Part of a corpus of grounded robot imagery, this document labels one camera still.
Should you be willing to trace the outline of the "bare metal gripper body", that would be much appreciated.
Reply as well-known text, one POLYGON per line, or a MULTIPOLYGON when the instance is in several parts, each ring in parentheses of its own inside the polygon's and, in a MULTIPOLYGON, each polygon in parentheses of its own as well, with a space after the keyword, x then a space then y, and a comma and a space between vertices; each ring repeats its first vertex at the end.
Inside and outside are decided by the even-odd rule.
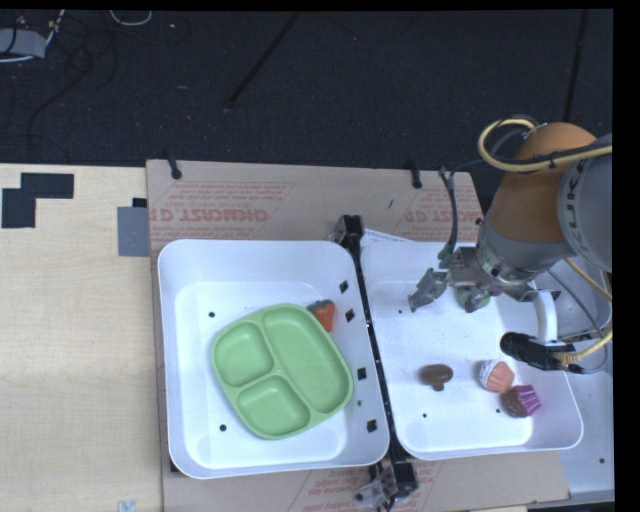
POLYGON ((510 265, 491 248, 457 248, 448 274, 454 288, 474 296, 506 295, 514 300, 531 299, 531 275, 510 265))

